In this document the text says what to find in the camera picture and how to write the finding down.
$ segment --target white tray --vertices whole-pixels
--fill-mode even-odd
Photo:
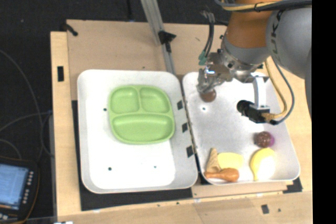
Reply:
[[[186,74],[183,78],[183,90],[202,175],[210,150],[214,147],[218,153],[234,152],[244,157],[244,166],[239,169],[239,180],[234,184],[253,183],[249,161],[253,153],[260,149],[254,144],[253,136],[261,131],[269,131],[275,137],[275,144],[271,148],[276,154],[276,171],[272,178],[264,181],[290,181],[299,176],[300,165],[286,124],[282,122],[273,126],[267,123],[254,123],[237,111],[238,101],[254,102],[252,83],[241,83],[235,79],[232,82],[224,82],[215,88],[216,99],[206,103],[202,101],[196,89],[197,78],[198,72]],[[271,107],[271,112],[280,113],[270,79],[266,82],[266,92],[267,105]],[[204,179],[214,185],[228,184],[220,179]]]
[[[170,98],[175,119],[175,133],[167,141],[130,145],[112,134],[107,108],[110,92],[119,86],[149,85],[159,87]],[[81,178],[94,193],[126,193],[191,187],[198,171],[187,123],[181,84],[177,77],[163,71],[86,70],[80,74],[78,119]]]

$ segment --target black floor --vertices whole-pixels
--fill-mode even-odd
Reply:
[[[229,13],[213,0],[158,2],[165,23],[206,24],[199,14],[204,6],[218,19],[229,18]],[[145,22],[145,15],[140,0],[130,0],[130,6],[127,0],[0,0],[0,139],[15,145],[23,159],[38,161],[41,168],[42,183],[32,217],[54,213],[50,157],[42,151],[39,158],[40,130],[41,120],[43,124],[53,107],[49,34],[60,30],[66,19]],[[41,118],[32,115],[6,127],[13,120],[38,112]],[[43,131],[44,143],[48,145],[47,121]],[[2,140],[0,155],[17,157],[14,149]]]

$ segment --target green divided plate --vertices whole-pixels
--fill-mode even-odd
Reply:
[[[115,88],[109,96],[109,120],[115,137],[128,144],[152,144],[170,139],[175,132],[167,94],[154,86]]]

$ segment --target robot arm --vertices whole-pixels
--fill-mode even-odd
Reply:
[[[311,25],[312,0],[215,0],[231,11],[221,48],[204,57],[197,89],[203,100],[215,96],[214,88],[237,79],[255,85],[252,73],[269,57],[291,73],[305,79],[311,115]],[[265,106],[239,103],[237,108],[255,122],[265,122]]]

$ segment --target table surface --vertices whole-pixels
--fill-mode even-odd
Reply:
[[[312,130],[305,85],[304,80],[285,70],[283,72],[296,95],[296,105],[286,126],[301,166],[302,192],[283,194],[292,182],[258,183],[253,187],[238,188],[234,184],[230,187],[201,185],[198,181],[192,187],[192,199],[81,211],[71,109],[71,101],[77,99],[78,75],[87,69],[165,71],[165,65],[162,50],[154,43],[147,23],[89,20],[68,20],[67,23],[79,33],[78,36],[69,32],[50,34],[59,221],[81,219],[81,223],[89,223],[99,219],[101,223],[110,223],[113,219],[113,223],[124,223],[134,215],[137,223],[190,223],[191,220],[216,223],[225,215],[232,221],[255,217],[265,223],[312,222]],[[197,59],[206,43],[208,26],[164,26],[165,31],[176,35],[171,46],[177,76],[181,78],[196,72],[200,68]],[[219,37],[224,31],[225,26],[215,27],[212,51],[220,47]],[[63,67],[64,81],[58,81],[58,67]],[[290,93],[272,63],[270,69],[279,81],[285,99],[290,100]],[[262,211],[262,205],[268,206],[268,214]]]

